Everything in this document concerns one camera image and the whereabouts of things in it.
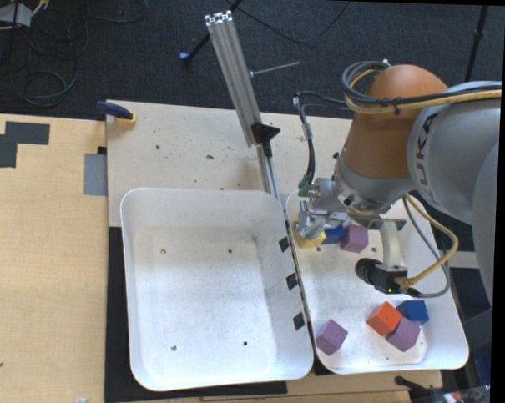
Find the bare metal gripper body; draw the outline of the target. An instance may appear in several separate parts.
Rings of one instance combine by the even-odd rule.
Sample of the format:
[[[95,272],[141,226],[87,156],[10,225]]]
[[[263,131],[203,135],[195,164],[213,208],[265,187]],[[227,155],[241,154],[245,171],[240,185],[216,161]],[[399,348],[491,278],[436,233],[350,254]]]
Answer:
[[[307,199],[300,202],[299,219],[308,217],[313,224],[322,221],[324,230],[352,223],[368,228],[372,222],[387,213],[392,202],[368,199],[345,180],[319,178],[308,191]]]

